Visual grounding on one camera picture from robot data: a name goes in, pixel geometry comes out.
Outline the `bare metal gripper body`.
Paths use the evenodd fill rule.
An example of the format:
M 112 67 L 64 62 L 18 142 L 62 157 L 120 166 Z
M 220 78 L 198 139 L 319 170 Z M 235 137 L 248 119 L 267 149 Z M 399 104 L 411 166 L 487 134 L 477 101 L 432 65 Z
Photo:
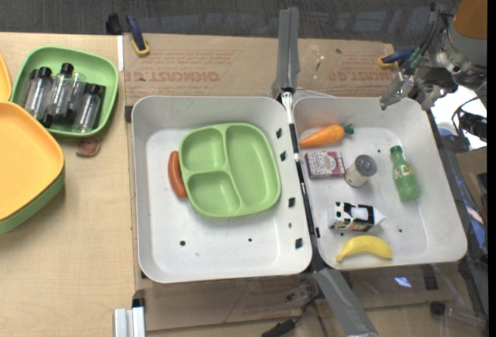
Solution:
M 482 100 L 487 99 L 487 68 L 455 50 L 428 54 L 413 78 L 415 92 L 411 99 L 414 100 L 422 100 L 422 87 L 425 86 L 440 86 L 442 98 L 455 93 L 459 87 L 465 87 Z

